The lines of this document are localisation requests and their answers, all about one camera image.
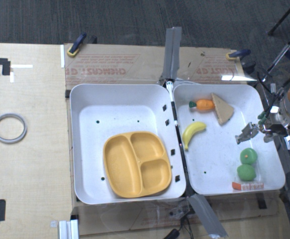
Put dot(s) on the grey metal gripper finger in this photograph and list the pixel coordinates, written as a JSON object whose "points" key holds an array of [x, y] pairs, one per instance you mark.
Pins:
{"points": [[252, 128], [243, 136]]}

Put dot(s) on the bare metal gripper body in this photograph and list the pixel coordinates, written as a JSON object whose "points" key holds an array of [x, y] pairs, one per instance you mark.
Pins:
{"points": [[277, 128]]}

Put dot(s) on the green apple half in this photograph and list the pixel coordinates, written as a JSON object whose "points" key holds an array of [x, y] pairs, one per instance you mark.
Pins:
{"points": [[248, 156], [246, 172]]}

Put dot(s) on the tan bread slice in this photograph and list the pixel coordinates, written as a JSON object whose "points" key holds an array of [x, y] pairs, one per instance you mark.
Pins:
{"points": [[223, 111]]}

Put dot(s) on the white plastic tray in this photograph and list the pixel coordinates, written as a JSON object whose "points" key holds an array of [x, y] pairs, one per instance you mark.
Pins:
{"points": [[90, 158], [217, 158]]}

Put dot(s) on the orange carrot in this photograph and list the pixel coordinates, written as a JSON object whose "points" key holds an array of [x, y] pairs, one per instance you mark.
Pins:
{"points": [[205, 105]]}

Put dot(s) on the orange and white packet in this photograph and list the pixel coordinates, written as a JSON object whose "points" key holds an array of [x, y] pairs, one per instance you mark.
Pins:
{"points": [[248, 186]]}

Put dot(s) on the yellow banana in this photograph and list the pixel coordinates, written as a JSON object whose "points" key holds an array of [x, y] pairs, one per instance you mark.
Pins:
{"points": [[190, 132]]}

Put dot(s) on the brown cardboard board red print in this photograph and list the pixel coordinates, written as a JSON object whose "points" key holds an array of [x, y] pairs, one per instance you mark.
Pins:
{"points": [[144, 66]]}

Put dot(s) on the yellow divided plate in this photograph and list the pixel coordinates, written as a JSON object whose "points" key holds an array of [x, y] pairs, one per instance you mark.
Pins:
{"points": [[125, 163]]}

